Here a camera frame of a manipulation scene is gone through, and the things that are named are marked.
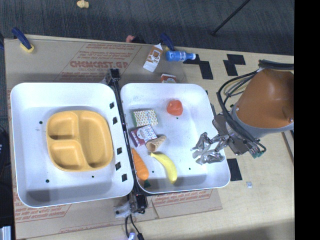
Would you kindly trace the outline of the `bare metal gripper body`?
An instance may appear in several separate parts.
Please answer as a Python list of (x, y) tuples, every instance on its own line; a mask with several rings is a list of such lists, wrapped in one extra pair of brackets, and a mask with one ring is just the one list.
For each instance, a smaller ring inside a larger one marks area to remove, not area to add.
[(249, 140), (232, 129), (223, 114), (217, 114), (212, 123), (217, 129), (218, 135), (224, 139), (224, 142), (235, 155), (243, 155), (246, 152), (252, 151), (253, 146)]

